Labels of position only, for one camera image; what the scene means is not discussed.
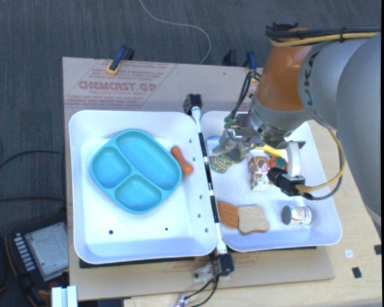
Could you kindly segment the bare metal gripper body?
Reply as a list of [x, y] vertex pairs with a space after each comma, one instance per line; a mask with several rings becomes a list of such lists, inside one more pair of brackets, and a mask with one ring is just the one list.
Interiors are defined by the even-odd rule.
[[279, 147], [294, 131], [272, 127], [262, 118], [250, 113], [236, 113], [234, 116], [230, 113], [225, 118], [225, 130], [232, 141], [271, 147]]

